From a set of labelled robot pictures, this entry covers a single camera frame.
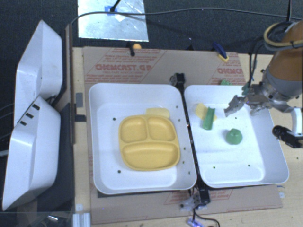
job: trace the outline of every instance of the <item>black carpet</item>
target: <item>black carpet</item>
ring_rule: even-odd
[[[145,12],[193,7],[241,9],[286,17],[289,0],[144,0]],[[302,18],[303,0],[293,0],[292,16]],[[0,108],[14,102],[15,72],[22,53],[38,22],[43,19],[57,33],[77,16],[77,0],[0,0]],[[248,53],[253,40],[271,24],[285,18],[227,11],[191,11],[147,17],[148,43],[143,48],[209,51],[212,42],[227,51]],[[126,42],[78,39],[74,26],[74,46],[125,47]],[[13,107],[0,111],[0,150],[8,148]],[[6,159],[0,159],[0,196]]]

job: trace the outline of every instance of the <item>yellow plate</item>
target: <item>yellow plate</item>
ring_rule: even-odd
[[[156,171],[175,166],[180,147],[172,122],[158,115],[136,115],[119,126],[120,152],[124,163],[138,171]]]

